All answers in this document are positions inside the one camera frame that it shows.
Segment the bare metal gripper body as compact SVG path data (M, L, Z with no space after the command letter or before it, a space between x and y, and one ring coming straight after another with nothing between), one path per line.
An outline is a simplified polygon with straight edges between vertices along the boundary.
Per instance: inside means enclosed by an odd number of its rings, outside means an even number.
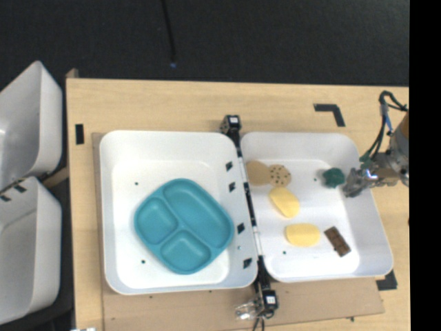
M395 186L401 182L408 187L409 159L398 150L378 153L373 160L373 174L378 178L377 186Z

